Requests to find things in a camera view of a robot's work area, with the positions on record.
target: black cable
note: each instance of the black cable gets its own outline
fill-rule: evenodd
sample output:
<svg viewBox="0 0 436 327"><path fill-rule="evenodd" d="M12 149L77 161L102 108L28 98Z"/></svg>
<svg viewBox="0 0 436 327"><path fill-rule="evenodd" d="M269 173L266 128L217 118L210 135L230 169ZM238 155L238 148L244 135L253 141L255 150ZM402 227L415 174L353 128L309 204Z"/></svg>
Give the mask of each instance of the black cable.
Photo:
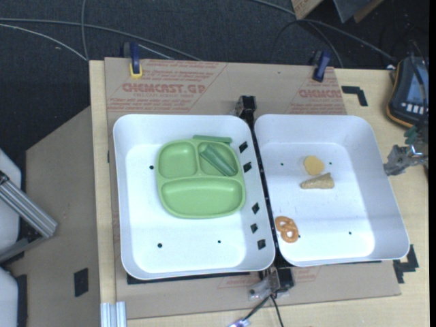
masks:
<svg viewBox="0 0 436 327"><path fill-rule="evenodd" d="M380 36L379 36L379 43L378 46L380 48L383 48L385 43L385 36L388 29L392 27L394 31L393 37L390 38L389 44L391 44L390 47L390 54L394 55L396 53L396 49L398 48L399 44L402 44L404 47L409 46L409 35L412 32L419 32L424 35L428 35L429 30L425 29L421 24L423 20L428 20L428 14L424 15L419 20L412 21L410 18L404 14L404 16L399 17L398 16L398 10L395 6L396 0L390 0L390 19L391 22L384 25L383 29L381 30ZM404 30L400 30L400 25L403 25ZM386 67L386 64L383 62L383 59L380 58L381 64ZM394 64L396 65L399 62L398 57L396 57L396 61Z"/></svg>
<svg viewBox="0 0 436 327"><path fill-rule="evenodd" d="M270 297L271 297L272 303L274 304L275 311L277 312L277 317L279 318L280 326L285 327L285 325L283 325L283 321L281 320L279 307L277 306L277 303L275 302L275 298L272 294L270 295Z"/></svg>
<svg viewBox="0 0 436 327"><path fill-rule="evenodd" d="M245 317L242 319L242 321L245 321L245 320L249 319L251 316L253 316L255 313L257 313L257 312L259 311L259 309L262 308L262 307L265 305L265 303L268 301L268 299L270 299L270 298L271 298L271 300L272 300L272 303L274 304L275 311L277 312L277 317L279 318L280 326L281 326L281 327L284 327L284 325L283 325L283 320L281 319L281 315L280 315L279 307L278 307L278 305L277 305L277 303L276 303L276 301L275 301L275 298L274 298L274 295L273 295L273 294L270 294L270 295L267 296L267 297L266 297L262 302L260 302L258 305L256 305L256 306L253 308L253 310L251 310L251 311L248 313L248 315L245 316Z"/></svg>
<svg viewBox="0 0 436 327"><path fill-rule="evenodd" d="M414 43L413 40L410 40L409 43L412 46L415 46L418 49L418 52L420 53L421 58L422 58L422 62L424 64L424 68L427 71L427 75L429 76L429 69L428 69L428 67L426 65L426 60L422 56L421 50L419 49L418 45L416 43ZM423 81L423 79L421 77L421 74L420 74L418 68L416 67L416 61L415 61L415 54L414 54L414 52L412 50L410 50L409 54L410 54L410 63L411 63L412 69L414 71L416 80L418 81L418 85L419 85L419 89L420 89L420 94L421 94L421 100L422 100L422 107L423 107L423 110L424 110L424 115L422 115L422 117L420 118L420 120L416 124L416 127L418 129L422 129L424 127L425 120L429 117L429 112L428 112L429 105L428 105L428 102L427 102L427 91L428 91L428 89L426 90L424 81Z"/></svg>
<svg viewBox="0 0 436 327"><path fill-rule="evenodd" d="M427 60L425 59L424 55L422 54L422 51L421 51L420 47L418 46L418 44L416 43L415 40L409 40L408 42L409 42L409 44L412 45L412 46L413 46L413 47L418 51L418 53L420 54L422 64L423 64L425 70L427 71L427 74L429 75L429 66L428 66L428 64L427 64Z"/></svg>
<svg viewBox="0 0 436 327"><path fill-rule="evenodd" d="M262 302L260 302L258 305L256 305L256 306L254 307L254 309L251 310L251 311L248 313L248 315L245 316L245 317L243 318L243 320L247 320L247 319L249 319L251 316L253 316L255 313L257 313L258 310L259 310L261 307L263 307L263 306L265 305L265 303L268 301L269 298L270 298L270 296L267 296L267 297L266 297Z"/></svg>
<svg viewBox="0 0 436 327"><path fill-rule="evenodd" d="M280 29L280 32L276 35L274 42L272 43L272 47L271 47L271 51L270 51L270 57L269 57L269 61L270 63L272 63L273 61L273 55L274 55L274 50L275 47L277 45L277 42L279 41L281 35L283 34L283 32L289 28L291 25L300 22L300 20L293 20L292 22L287 23L284 27L282 27ZM335 57L337 58L339 65L344 68L343 62L341 60L341 57L339 56L339 53L337 52L336 48L334 48L334 46L332 45L332 43L330 42L330 40L314 25L310 25L317 33L320 34L320 36L324 39L324 41L329 45L329 47L332 49Z"/></svg>
<svg viewBox="0 0 436 327"><path fill-rule="evenodd" d="M250 0L250 1L253 1L253 2L256 2L256 3L260 3L262 5L269 6L269 7L275 8L277 10L280 10L282 12L285 12L287 14L291 14L292 16L295 16L295 13L293 11L288 10L288 9L286 9L284 7L281 7L281 6L275 5L273 3L269 3L269 2L263 1L263 0ZM295 20L295 21L291 22L290 25L293 25L295 23L308 23L308 24L312 23L312 24L316 24L316 25L325 27L327 29L330 29L332 31L335 31L337 33L345 35L345 36L347 36L347 37L349 37L349 38L351 38L351 39L353 39L353 40L355 40L357 42L360 42L361 44L364 44L365 46L371 48L372 50L374 50L374 51L376 51L378 53L380 53L381 55L384 55L386 58L390 59L391 61L394 60L394 57L390 56L388 53L384 52L383 50L380 50L378 47L370 44L369 42L366 42L366 41L360 39L359 37L356 37L356 36L354 36L354 35L352 35L350 33L347 33L346 31L342 31L339 28L333 27L333 26L328 25L328 24L326 24L324 22L320 22L318 20L311 20L311 19L306 19L305 18L305 19Z"/></svg>

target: white tray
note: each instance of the white tray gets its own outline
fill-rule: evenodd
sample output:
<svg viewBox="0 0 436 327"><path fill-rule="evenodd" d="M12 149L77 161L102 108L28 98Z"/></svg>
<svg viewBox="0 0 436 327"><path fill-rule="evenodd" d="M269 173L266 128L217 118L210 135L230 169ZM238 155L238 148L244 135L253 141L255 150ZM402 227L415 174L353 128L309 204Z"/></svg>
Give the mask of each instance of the white tray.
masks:
<svg viewBox="0 0 436 327"><path fill-rule="evenodd" d="M237 273L272 264L275 244L251 132L244 121L229 115L128 114L115 123L113 134L121 259L131 276L147 280ZM251 162L244 173L244 206L233 215L181 219L161 205L156 171L150 166L165 143L194 135L230 137L241 168ZM248 147L240 153L244 142Z"/></svg>
<svg viewBox="0 0 436 327"><path fill-rule="evenodd" d="M371 126L356 116L274 115L255 122L274 217L292 218L300 238L286 243L296 266L398 259L409 239ZM303 161L315 155L333 189L301 189Z"/></svg>
<svg viewBox="0 0 436 327"><path fill-rule="evenodd" d="M18 324L18 284L10 273L0 267L0 326Z"/></svg>
<svg viewBox="0 0 436 327"><path fill-rule="evenodd" d="M12 160L0 149L0 170L13 184L21 186L21 171ZM0 253L11 247L18 238L20 216L3 200L0 200Z"/></svg>

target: green divided plate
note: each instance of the green divided plate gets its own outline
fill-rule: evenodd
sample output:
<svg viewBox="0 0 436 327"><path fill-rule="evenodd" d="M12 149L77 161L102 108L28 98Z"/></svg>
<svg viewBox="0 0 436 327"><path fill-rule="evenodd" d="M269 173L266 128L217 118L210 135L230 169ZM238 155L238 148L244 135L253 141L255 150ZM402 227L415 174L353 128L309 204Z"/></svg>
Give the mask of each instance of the green divided plate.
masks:
<svg viewBox="0 0 436 327"><path fill-rule="evenodd" d="M245 202L238 157L226 139L195 136L163 145L156 174L163 207L182 218L231 215Z"/></svg>

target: metal bracket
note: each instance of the metal bracket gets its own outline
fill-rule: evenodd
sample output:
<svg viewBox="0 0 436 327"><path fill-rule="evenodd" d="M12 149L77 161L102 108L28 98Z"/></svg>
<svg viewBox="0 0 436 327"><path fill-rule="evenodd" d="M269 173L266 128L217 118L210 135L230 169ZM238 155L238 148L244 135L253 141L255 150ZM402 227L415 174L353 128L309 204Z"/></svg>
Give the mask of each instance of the metal bracket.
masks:
<svg viewBox="0 0 436 327"><path fill-rule="evenodd" d="M411 166L429 166L429 128L424 127L421 131L412 126L404 136L408 146L394 145L388 155L388 162L384 163L388 176L404 173Z"/></svg>
<svg viewBox="0 0 436 327"><path fill-rule="evenodd" d="M248 287L248 300L265 299L280 288L279 273L275 270L260 282Z"/></svg>
<svg viewBox="0 0 436 327"><path fill-rule="evenodd" d="M57 228L57 222L30 200L29 197L20 188L13 184L10 178L2 171L0 171L0 200L3 200L13 211L17 212L26 223L41 235L40 238L35 240L22 238L14 243L6 251L0 253L0 263L55 234L54 232Z"/></svg>
<svg viewBox="0 0 436 327"><path fill-rule="evenodd" d="M127 314L125 302L100 304L100 326L101 327L127 327Z"/></svg>
<svg viewBox="0 0 436 327"><path fill-rule="evenodd" d="M254 112L257 108L256 98L252 95L241 95L235 107L235 115L248 123L253 134Z"/></svg>

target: black carpet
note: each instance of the black carpet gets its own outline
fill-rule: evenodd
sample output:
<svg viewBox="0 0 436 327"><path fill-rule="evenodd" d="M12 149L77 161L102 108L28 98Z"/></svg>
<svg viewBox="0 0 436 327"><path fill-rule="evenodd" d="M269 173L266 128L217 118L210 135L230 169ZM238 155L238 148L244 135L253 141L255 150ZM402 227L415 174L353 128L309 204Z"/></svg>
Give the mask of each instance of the black carpet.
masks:
<svg viewBox="0 0 436 327"><path fill-rule="evenodd" d="M290 0L262 1L292 8ZM0 149L15 160L89 105L80 31L83 0L0 2ZM429 0L385 0L360 23L353 19L342 23L332 0L324 0L307 16L359 37L390 58L323 25L294 22L291 14L250 0L87 0L84 17L90 59L118 57L123 42L137 41L152 50L141 48L142 58L304 65L314 52L329 48L325 39L340 55L341 61L331 62L335 67L395 65L407 56L409 40L429 56ZM40 35L5 25L48 35L81 56Z"/></svg>

